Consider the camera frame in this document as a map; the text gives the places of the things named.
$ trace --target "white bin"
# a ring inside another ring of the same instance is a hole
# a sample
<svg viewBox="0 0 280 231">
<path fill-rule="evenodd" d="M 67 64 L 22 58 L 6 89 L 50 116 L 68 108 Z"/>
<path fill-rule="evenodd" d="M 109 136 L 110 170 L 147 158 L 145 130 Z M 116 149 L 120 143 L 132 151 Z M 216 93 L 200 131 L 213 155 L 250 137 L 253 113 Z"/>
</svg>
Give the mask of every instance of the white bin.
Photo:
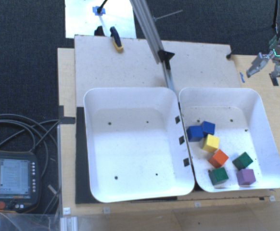
<svg viewBox="0 0 280 231">
<path fill-rule="evenodd" d="M 275 145 L 262 100 L 257 92 L 245 88 L 185 88 L 179 94 L 185 127 L 200 125 L 204 120 L 215 123 L 219 148 L 229 156 L 224 168 L 229 179 L 213 186 L 208 162 L 213 155 L 202 150 L 203 140 L 189 142 L 191 160 L 199 186 L 207 192 L 244 189 L 280 188 L 280 157 Z M 256 182 L 240 187 L 232 160 L 247 152 L 253 163 Z"/>
<path fill-rule="evenodd" d="M 179 196 L 193 190 L 187 142 L 179 140 L 184 127 L 173 91 L 91 89 L 84 96 L 84 109 L 90 189 L 97 200 Z"/>
</svg>

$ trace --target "display screen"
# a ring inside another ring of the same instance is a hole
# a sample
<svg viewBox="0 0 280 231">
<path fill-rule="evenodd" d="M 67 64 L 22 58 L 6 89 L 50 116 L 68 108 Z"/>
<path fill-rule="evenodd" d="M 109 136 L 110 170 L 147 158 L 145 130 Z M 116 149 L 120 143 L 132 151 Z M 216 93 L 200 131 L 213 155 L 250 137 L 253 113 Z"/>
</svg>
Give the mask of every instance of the display screen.
<svg viewBox="0 0 280 231">
<path fill-rule="evenodd" d="M 0 159 L 0 198 L 30 197 L 29 161 Z"/>
</svg>

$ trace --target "red button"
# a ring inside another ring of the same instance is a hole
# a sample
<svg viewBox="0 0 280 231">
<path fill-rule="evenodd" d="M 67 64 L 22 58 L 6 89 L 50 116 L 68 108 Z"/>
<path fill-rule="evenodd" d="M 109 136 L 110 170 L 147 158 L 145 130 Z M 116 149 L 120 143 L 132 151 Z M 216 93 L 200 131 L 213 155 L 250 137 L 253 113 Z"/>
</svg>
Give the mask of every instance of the red button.
<svg viewBox="0 0 280 231">
<path fill-rule="evenodd" d="M 3 201 L 0 201 L 0 210 L 3 210 L 5 208 L 5 203 Z"/>
</svg>

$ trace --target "block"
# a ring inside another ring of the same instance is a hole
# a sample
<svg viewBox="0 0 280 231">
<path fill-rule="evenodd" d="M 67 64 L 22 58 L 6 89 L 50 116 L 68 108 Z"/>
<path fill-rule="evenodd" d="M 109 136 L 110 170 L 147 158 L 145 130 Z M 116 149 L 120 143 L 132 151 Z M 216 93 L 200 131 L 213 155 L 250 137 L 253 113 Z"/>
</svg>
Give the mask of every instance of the block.
<svg viewBox="0 0 280 231">
<path fill-rule="evenodd" d="M 203 141 L 202 149 L 214 153 L 218 149 L 218 146 L 219 138 L 208 134 Z"/>
<path fill-rule="evenodd" d="M 255 182 L 255 173 L 253 169 L 243 168 L 236 173 L 236 177 L 240 186 L 249 186 Z"/>
<path fill-rule="evenodd" d="M 247 154 L 247 152 L 244 152 L 238 158 L 236 158 L 232 161 L 232 163 L 235 165 L 235 167 L 238 170 L 241 170 L 242 168 L 247 168 L 248 165 L 250 165 L 252 162 L 253 162 L 253 160 Z"/>
<path fill-rule="evenodd" d="M 202 127 L 204 136 L 206 136 L 208 134 L 214 135 L 214 133 L 215 133 L 215 124 L 214 123 L 204 121 L 204 122 L 202 122 L 201 127 Z"/>
<path fill-rule="evenodd" d="M 186 132 L 189 142 L 200 141 L 204 137 L 201 126 L 190 126 Z"/>
<path fill-rule="evenodd" d="M 223 166 L 228 158 L 229 157 L 222 150 L 219 149 L 214 155 L 212 155 L 212 157 L 208 161 L 215 168 L 218 168 Z"/>
<path fill-rule="evenodd" d="M 210 171 L 208 175 L 214 186 L 224 183 L 227 179 L 229 179 L 228 174 L 224 167 L 215 168 L 212 171 Z"/>
</svg>

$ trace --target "black carpet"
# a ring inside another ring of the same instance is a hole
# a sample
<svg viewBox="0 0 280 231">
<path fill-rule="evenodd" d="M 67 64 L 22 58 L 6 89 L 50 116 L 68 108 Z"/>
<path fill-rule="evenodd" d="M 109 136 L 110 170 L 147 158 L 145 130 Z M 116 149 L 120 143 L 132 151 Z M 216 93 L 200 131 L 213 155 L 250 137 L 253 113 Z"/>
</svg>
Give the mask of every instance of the black carpet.
<svg viewBox="0 0 280 231">
<path fill-rule="evenodd" d="M 152 14 L 184 12 L 156 22 L 162 39 L 230 44 L 234 54 L 268 52 L 275 0 L 147 0 Z M 58 118 L 57 48 L 72 48 L 65 38 L 64 0 L 0 0 L 0 114 L 20 114 L 39 122 Z M 143 38 L 136 23 L 138 38 Z M 0 128 L 0 142 L 12 128 Z M 29 148 L 15 140 L 6 150 Z M 43 164 L 44 154 L 39 151 Z M 57 153 L 50 146 L 43 182 L 42 213 L 58 189 Z"/>
</svg>

